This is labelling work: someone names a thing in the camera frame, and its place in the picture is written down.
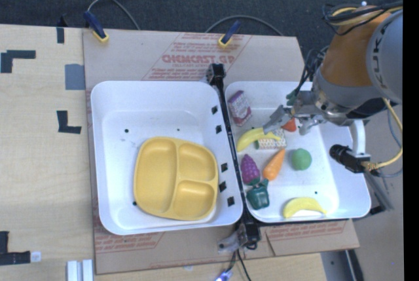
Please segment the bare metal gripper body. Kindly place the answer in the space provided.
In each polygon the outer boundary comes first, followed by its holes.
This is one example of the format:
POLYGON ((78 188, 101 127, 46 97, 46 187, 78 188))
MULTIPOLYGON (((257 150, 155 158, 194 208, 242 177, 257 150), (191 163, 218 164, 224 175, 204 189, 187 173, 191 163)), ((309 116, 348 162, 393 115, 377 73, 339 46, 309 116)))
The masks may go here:
POLYGON ((355 90, 332 91, 299 90, 292 92, 292 116, 310 124, 331 122, 348 126, 352 119, 349 112, 356 107, 355 90))

